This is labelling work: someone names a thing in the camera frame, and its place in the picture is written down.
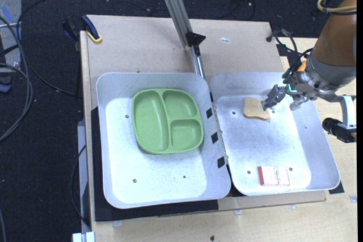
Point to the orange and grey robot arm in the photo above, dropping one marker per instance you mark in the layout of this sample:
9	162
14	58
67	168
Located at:
334	37

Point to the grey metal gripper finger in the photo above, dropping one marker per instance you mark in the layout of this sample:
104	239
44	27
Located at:
297	103
272	97

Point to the white plastic tray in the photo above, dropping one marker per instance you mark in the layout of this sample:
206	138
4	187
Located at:
263	144
158	178

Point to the black cylinder on white bracket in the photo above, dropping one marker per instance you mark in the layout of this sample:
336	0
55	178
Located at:
339	129

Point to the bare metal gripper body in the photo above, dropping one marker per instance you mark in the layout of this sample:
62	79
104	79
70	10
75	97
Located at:
307	85

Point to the brown cardboard board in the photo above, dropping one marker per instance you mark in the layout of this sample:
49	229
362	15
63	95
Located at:
141	48

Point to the thin black and white rod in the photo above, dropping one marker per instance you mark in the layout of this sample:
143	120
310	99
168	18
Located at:
219	127

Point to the red and white packet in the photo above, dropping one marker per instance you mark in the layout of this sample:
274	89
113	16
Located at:
273	176

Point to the tan toy bread slice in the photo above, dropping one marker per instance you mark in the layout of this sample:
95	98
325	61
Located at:
252	110

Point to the green divided plate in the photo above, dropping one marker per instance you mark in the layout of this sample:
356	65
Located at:
154	122

